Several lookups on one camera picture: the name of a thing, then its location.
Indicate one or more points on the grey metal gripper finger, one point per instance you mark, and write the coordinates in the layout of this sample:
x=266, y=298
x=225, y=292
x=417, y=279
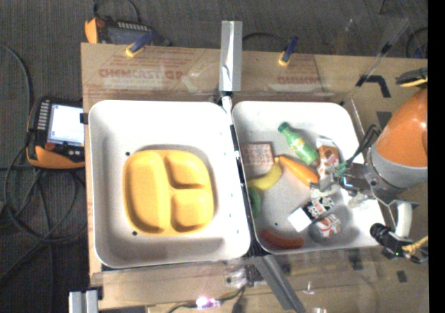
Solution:
x=325, y=191
x=329, y=181

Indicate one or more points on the black cylinder on white bracket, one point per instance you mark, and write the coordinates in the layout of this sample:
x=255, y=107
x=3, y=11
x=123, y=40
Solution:
x=403, y=216

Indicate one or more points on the white carton black red print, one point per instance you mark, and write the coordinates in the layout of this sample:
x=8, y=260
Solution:
x=300, y=217

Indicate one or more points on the white plastic tray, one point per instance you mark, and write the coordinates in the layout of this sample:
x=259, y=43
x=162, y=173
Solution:
x=111, y=172
x=264, y=120

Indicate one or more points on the brown sausage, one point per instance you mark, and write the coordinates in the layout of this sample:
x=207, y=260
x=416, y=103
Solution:
x=281, y=241

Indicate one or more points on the orange and white carton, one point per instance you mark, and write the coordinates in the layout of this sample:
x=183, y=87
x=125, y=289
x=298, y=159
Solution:
x=327, y=160

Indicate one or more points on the yellow divided plate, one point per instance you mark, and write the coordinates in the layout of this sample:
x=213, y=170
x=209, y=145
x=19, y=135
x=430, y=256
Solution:
x=149, y=193

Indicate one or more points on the green round toy food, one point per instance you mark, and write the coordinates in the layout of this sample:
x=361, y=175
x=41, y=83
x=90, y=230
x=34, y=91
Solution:
x=256, y=202

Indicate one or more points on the yellow banana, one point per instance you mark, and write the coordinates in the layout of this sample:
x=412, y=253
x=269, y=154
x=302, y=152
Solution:
x=267, y=181

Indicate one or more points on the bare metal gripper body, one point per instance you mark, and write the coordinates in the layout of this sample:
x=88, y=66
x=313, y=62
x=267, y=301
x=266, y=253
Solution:
x=356, y=181

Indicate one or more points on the orange carrot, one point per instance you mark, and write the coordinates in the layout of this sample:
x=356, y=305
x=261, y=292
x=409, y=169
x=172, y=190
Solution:
x=299, y=169

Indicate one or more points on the green plastic bottle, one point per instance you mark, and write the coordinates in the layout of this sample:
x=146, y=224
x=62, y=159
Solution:
x=300, y=146

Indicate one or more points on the brown cardboard board red print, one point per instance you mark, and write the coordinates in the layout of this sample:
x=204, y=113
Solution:
x=146, y=75

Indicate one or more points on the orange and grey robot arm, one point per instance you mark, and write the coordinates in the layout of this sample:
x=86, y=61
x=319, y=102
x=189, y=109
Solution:
x=400, y=137

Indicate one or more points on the red and white can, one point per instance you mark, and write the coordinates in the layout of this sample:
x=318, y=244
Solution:
x=328, y=226

